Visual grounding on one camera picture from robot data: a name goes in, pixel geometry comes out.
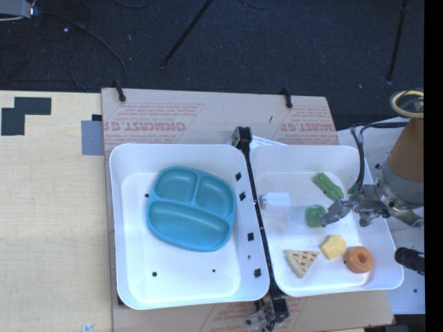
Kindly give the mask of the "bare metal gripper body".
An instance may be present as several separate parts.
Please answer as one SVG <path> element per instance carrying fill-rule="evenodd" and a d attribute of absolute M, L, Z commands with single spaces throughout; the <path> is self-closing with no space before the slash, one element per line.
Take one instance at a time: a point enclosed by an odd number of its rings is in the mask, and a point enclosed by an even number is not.
<path fill-rule="evenodd" d="M 414 212 L 419 206 L 406 201 L 389 186 L 362 185 L 350 195 L 350 206 L 359 215 L 361 227 L 368 227 L 379 217 L 394 217 L 413 228 L 424 225 L 424 219 Z"/>

